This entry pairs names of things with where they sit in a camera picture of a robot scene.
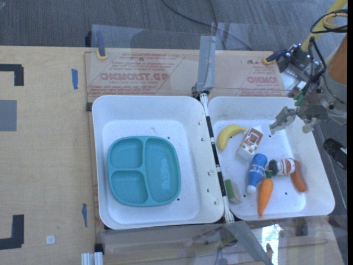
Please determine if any orange carrot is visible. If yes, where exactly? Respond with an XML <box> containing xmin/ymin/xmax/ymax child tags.
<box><xmin>257</xmin><ymin>169</ymin><xmax>275</xmax><ymax>217</ymax></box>

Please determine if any orange sausage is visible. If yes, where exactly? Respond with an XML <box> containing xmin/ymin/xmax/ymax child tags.
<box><xmin>290</xmin><ymin>160</ymin><xmax>308</xmax><ymax>193</ymax></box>

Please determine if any yellow banana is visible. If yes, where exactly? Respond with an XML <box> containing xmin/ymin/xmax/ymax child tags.
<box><xmin>216</xmin><ymin>124</ymin><xmax>248</xmax><ymax>152</ymax></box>

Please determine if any blue and white bottle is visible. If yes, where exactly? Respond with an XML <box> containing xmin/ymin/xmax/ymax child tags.
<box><xmin>245</xmin><ymin>153</ymin><xmax>269</xmax><ymax>194</ymax></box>

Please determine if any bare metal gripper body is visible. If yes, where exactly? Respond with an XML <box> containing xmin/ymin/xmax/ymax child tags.
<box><xmin>295</xmin><ymin>94</ymin><xmax>347</xmax><ymax>126</ymax></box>

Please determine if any black cylinder on white bracket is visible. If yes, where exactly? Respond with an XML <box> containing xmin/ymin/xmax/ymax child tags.
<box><xmin>323</xmin><ymin>137</ymin><xmax>347</xmax><ymax>171</ymax></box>

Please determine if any white plastic tray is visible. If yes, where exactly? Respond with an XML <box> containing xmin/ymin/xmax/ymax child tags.
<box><xmin>207</xmin><ymin>96</ymin><xmax>336</xmax><ymax>222</ymax></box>
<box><xmin>91</xmin><ymin>94</ymin><xmax>225</xmax><ymax>230</ymax></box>

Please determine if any thin black and white rod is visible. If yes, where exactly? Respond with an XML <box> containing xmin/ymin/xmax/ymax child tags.
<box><xmin>198</xmin><ymin>92</ymin><xmax>236</xmax><ymax>225</ymax></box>

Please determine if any white and brown carton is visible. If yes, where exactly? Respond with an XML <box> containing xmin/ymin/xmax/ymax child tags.
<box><xmin>236</xmin><ymin>125</ymin><xmax>264</xmax><ymax>161</ymax></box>

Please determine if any brown cardboard board, red print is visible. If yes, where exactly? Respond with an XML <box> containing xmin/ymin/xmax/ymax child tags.
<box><xmin>84</xmin><ymin>47</ymin><xmax>336</xmax><ymax>255</ymax></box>

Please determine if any teal divided plate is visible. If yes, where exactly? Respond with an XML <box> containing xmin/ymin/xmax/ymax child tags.
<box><xmin>106</xmin><ymin>135</ymin><xmax>182</xmax><ymax>207</ymax></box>

